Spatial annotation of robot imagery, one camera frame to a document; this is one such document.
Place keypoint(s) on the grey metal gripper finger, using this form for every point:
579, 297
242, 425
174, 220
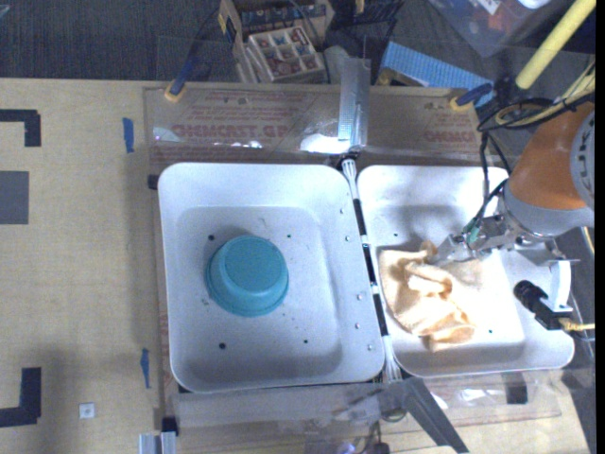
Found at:
446, 257
454, 241

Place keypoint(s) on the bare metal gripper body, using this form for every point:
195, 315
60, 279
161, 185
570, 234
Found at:
496, 237

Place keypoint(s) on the pale orange cloth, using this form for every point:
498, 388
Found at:
425, 301

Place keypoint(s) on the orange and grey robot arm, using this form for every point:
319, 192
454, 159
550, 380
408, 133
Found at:
543, 178

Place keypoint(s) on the white plastic tray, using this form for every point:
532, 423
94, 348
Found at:
283, 362
506, 348

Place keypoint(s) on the teal bowl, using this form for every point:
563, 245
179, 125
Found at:
248, 277

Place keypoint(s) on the brown cardboard board red print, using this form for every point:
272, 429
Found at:
246, 121

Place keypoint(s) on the small white square block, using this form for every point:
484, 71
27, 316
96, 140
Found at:
86, 410

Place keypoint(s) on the black cylinder on white bracket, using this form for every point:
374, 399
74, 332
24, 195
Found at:
536, 301

